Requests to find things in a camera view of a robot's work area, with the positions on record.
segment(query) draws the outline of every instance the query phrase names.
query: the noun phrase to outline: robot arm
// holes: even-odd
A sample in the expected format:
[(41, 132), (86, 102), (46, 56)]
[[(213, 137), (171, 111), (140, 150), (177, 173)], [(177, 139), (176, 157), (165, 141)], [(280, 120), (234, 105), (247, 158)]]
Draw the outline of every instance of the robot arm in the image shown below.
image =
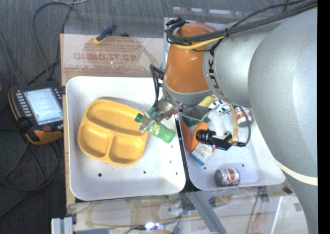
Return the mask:
[[(195, 50), (170, 46), (163, 97), (154, 109), (156, 121), (178, 111), (200, 119), (207, 109), (198, 103), (210, 94), (252, 108), (267, 146), (302, 205), (309, 232), (316, 234), (317, 8), (238, 31), (241, 26), (248, 27), (230, 27), (225, 31), (230, 37), (217, 45)], [(172, 39), (184, 45), (187, 39), (197, 42), (199, 35), (214, 38), (216, 33), (203, 24), (185, 24)], [(150, 120), (144, 120), (147, 126)]]

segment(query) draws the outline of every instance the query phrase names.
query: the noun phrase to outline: green bottle cap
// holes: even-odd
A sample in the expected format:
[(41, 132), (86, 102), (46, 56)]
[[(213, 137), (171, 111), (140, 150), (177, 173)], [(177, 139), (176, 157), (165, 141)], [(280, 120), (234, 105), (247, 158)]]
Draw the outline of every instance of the green bottle cap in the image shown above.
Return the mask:
[(141, 122), (142, 121), (142, 118), (143, 118), (143, 115), (141, 113), (138, 113), (135, 117), (135, 121), (136, 122)]
[(191, 127), (193, 125), (196, 125), (199, 122), (198, 120), (194, 120), (194, 119), (188, 118), (186, 116), (183, 116), (183, 117), (184, 117), (184, 121), (186, 122), (186, 124), (187, 124), (188, 127)]

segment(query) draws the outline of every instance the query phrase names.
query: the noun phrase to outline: red can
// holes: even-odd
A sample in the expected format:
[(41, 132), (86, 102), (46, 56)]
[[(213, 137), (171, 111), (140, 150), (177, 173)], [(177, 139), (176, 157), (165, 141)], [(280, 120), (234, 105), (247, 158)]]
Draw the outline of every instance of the red can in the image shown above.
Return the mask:
[[(247, 116), (250, 124), (252, 124), (253, 119), (252, 119), (252, 113), (251, 113), (250, 109), (243, 108), (243, 107), (241, 107), (241, 108), (244, 110), (244, 112), (245, 112), (245, 114), (246, 114), (246, 116)], [(247, 127), (249, 124), (246, 121), (246, 118), (245, 118), (242, 110), (239, 107), (237, 107), (237, 106), (235, 106), (234, 109), (235, 109), (235, 114), (236, 114), (236, 119), (237, 119), (238, 126), (240, 126), (240, 127)]]
[(216, 185), (218, 187), (223, 186), (235, 186), (240, 181), (239, 171), (237, 169), (220, 169), (216, 170), (214, 175)]

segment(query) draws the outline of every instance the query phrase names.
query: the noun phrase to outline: green bottle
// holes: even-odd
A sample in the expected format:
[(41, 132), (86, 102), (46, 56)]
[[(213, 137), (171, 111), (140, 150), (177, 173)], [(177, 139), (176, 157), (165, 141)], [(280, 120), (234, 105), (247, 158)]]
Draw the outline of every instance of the green bottle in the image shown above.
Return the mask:
[[(141, 122), (143, 115), (138, 113), (135, 117), (136, 122)], [(175, 137), (175, 131), (167, 128), (164, 124), (160, 122), (154, 122), (147, 131), (157, 138), (162, 139), (165, 143), (170, 143)]]

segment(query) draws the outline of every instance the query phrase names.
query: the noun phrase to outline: white tray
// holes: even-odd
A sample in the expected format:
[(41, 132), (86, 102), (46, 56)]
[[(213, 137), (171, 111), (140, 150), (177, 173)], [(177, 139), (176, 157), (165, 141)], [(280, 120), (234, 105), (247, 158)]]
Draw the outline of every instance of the white tray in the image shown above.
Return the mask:
[[(69, 134), (70, 187), (81, 200), (100, 200), (180, 192), (186, 183), (179, 138), (170, 144), (148, 136), (141, 159), (117, 166), (88, 157), (77, 144), (81, 118), (96, 99), (110, 99), (145, 112), (155, 100), (152, 78), (72, 78), (66, 87)], [(176, 131), (174, 118), (164, 124)]]
[[(221, 116), (226, 130), (233, 131), (233, 115)], [(209, 129), (215, 130), (212, 123)], [(193, 133), (196, 126), (190, 128)], [(239, 141), (245, 142), (248, 128), (238, 127)], [(275, 163), (256, 124), (252, 125), (251, 139), (246, 147), (232, 146), (227, 151), (216, 149), (207, 163), (202, 166), (185, 151), (187, 167), (191, 182), (201, 190), (219, 190), (224, 188), (255, 187), (277, 185), (285, 180), (285, 176)], [(215, 182), (215, 171), (218, 169), (236, 168), (240, 173), (240, 182), (236, 186), (218, 187)]]

